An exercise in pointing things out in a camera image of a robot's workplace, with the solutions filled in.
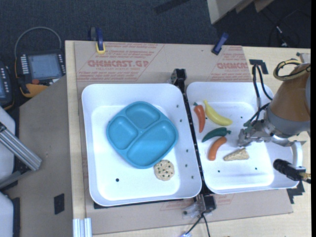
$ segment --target orange carrot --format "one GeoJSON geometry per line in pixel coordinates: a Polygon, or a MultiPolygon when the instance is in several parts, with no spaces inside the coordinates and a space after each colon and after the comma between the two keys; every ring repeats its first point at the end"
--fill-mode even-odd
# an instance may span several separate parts
{"type": "Polygon", "coordinates": [[[198,118],[198,131],[202,132],[205,126],[205,111],[202,105],[198,105],[197,103],[194,103],[194,105],[194,112],[198,118]]]}
{"type": "Polygon", "coordinates": [[[219,139],[217,139],[213,145],[211,146],[210,150],[208,151],[208,159],[209,160],[215,160],[216,159],[216,153],[220,146],[225,144],[227,142],[226,137],[222,136],[219,139]]]}

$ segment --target yellow banana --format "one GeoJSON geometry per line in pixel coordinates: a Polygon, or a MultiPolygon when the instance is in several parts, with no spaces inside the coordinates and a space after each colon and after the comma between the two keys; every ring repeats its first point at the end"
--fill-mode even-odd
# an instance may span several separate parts
{"type": "Polygon", "coordinates": [[[212,120],[214,123],[221,126],[228,126],[233,123],[233,121],[229,118],[223,117],[219,115],[206,100],[203,101],[205,104],[205,114],[207,117],[212,120]]]}

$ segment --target green pepper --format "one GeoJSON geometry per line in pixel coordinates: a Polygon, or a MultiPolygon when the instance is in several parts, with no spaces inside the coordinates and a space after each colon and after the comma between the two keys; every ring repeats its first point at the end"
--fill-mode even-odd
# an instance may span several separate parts
{"type": "Polygon", "coordinates": [[[205,142],[215,136],[225,136],[226,134],[230,134],[231,131],[227,130],[226,127],[219,127],[210,132],[208,132],[202,139],[202,142],[205,142]]]}

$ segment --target cookie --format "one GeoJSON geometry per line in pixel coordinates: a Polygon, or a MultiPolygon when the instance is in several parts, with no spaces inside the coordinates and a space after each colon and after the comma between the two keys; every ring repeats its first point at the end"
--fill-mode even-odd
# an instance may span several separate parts
{"type": "Polygon", "coordinates": [[[249,154],[246,151],[246,148],[242,148],[242,149],[238,149],[234,152],[232,152],[229,155],[226,155],[224,157],[225,161],[229,161],[229,160],[247,160],[249,159],[249,154]]]}
{"type": "Polygon", "coordinates": [[[159,180],[168,181],[174,175],[174,166],[169,160],[161,160],[154,165],[155,175],[159,180]]]}

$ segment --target blue plate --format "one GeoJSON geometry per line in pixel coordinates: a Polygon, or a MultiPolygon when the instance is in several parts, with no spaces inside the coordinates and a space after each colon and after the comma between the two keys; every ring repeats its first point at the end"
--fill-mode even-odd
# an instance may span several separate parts
{"type": "Polygon", "coordinates": [[[149,168],[175,146],[178,131],[156,107],[147,102],[135,102],[109,122],[107,138],[128,163],[137,168],[149,168]]]}

